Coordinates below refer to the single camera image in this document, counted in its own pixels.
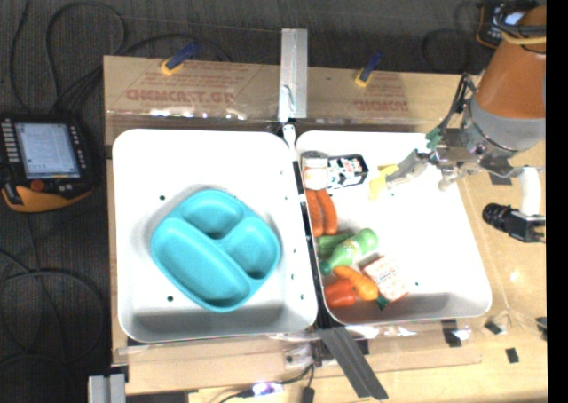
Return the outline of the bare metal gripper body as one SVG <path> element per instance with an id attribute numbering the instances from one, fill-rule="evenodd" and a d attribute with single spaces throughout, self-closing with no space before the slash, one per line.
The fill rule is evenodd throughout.
<path id="1" fill-rule="evenodd" d="M 481 170 L 500 178 L 520 174 L 509 159 L 516 151 L 499 146 L 473 126 L 467 129 L 436 128 L 430 133 L 430 162 L 443 178 L 463 178 Z"/>

